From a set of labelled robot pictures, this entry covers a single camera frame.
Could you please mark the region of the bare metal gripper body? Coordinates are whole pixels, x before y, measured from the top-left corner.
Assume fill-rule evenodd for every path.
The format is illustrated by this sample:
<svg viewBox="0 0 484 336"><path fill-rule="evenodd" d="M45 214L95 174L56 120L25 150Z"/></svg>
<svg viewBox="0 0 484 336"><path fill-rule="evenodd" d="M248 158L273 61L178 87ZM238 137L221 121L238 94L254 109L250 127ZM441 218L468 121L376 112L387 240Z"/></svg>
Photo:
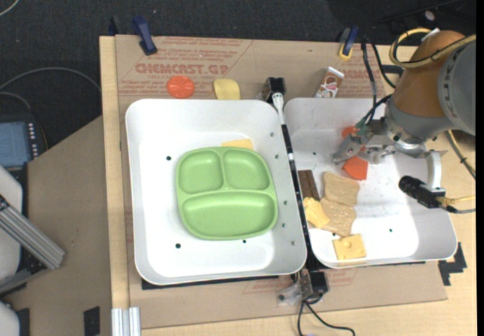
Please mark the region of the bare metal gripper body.
<svg viewBox="0 0 484 336"><path fill-rule="evenodd" d="M393 145L396 153L409 157L424 157L428 152L423 139L409 135L391 119L373 119L360 128L358 135L365 137L364 149L366 147Z"/></svg>

